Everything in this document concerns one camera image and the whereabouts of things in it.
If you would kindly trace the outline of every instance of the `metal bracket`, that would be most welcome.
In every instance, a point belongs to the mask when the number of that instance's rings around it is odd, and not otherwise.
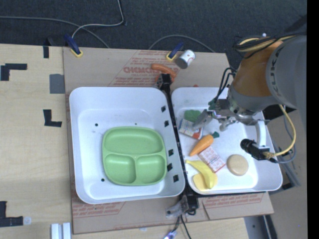
[[[160,74],[158,80],[153,85],[153,87],[159,90],[165,90],[164,87],[167,85],[169,86],[170,84],[172,84],[170,74]]]
[[[199,129],[206,126],[213,120],[212,112],[203,110],[203,112],[197,117],[197,120],[193,124],[193,129]]]
[[[189,210],[188,207],[188,202],[187,202],[187,197],[186,195],[183,195],[181,200],[179,200],[177,202],[177,204],[166,208],[166,217],[170,218],[170,217],[179,217],[180,215],[184,214],[185,212],[187,212]]]
[[[71,225],[70,225],[70,223],[51,224],[50,239],[71,239]]]

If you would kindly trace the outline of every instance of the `orange carrot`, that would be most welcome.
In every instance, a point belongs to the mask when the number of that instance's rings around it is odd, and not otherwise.
[[[201,151],[208,148],[214,142],[214,137],[211,134],[205,135],[199,142],[195,145],[194,149],[191,151],[189,156],[194,156],[199,154]]]

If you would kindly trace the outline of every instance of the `small box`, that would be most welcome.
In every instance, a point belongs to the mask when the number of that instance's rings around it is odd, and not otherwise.
[[[198,140],[201,139],[201,137],[203,136],[202,128],[193,129],[193,122],[185,119],[181,120],[178,131]]]
[[[211,146],[199,153],[198,156],[214,173],[226,164]]]

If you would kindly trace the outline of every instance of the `green plate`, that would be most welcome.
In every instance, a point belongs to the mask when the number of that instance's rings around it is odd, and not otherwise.
[[[102,143],[104,171],[120,185],[142,186],[166,175],[166,150],[161,135],[146,127],[114,127]]]

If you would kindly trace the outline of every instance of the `black tape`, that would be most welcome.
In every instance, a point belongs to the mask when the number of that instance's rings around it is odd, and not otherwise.
[[[26,70],[27,64],[5,64],[5,67],[9,70]]]
[[[43,46],[43,58],[49,58],[49,47]]]
[[[0,201],[0,228],[23,225],[23,216],[6,217],[5,210],[6,210],[6,201]]]
[[[0,201],[0,219],[5,218],[6,201]]]
[[[23,225],[23,216],[0,219],[0,228]]]
[[[0,67],[0,81],[8,81],[10,76],[10,70],[5,66]]]
[[[46,126],[56,126],[61,127],[62,122],[61,121],[52,121],[52,110],[43,110],[44,114],[44,125]]]
[[[173,165],[170,163],[167,165],[167,171],[171,171],[173,169]]]
[[[5,64],[0,68],[0,81],[8,81],[10,70],[26,70],[27,64]]]
[[[178,180],[179,180],[178,174],[174,175],[174,176],[173,176],[173,182],[176,182],[176,181],[178,181]]]

